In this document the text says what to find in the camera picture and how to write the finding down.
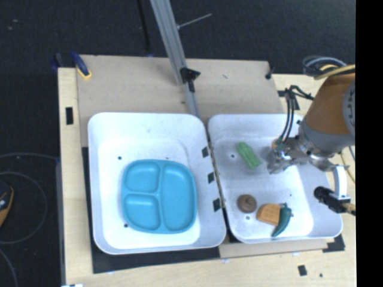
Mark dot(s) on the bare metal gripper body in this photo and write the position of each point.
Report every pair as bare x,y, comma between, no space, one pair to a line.
299,155

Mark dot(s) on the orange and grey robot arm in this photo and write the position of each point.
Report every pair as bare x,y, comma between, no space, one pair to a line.
329,112

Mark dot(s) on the white plastic tray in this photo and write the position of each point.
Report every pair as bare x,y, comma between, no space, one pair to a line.
263,184
149,130

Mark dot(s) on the green ridged block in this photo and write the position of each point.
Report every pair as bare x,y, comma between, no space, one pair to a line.
249,156

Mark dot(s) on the green chili pepper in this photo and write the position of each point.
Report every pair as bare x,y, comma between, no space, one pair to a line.
283,220

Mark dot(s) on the orange waffle biscuit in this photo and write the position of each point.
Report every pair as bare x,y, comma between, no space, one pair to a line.
267,214

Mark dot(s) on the brown round lump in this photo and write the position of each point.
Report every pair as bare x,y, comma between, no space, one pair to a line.
246,204

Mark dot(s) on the blue divided plate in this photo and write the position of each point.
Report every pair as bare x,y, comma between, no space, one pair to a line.
176,196

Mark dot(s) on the brown cardboard board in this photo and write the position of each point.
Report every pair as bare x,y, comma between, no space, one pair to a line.
134,91

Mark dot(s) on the black cylinder on white bracket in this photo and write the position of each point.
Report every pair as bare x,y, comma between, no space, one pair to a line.
327,196

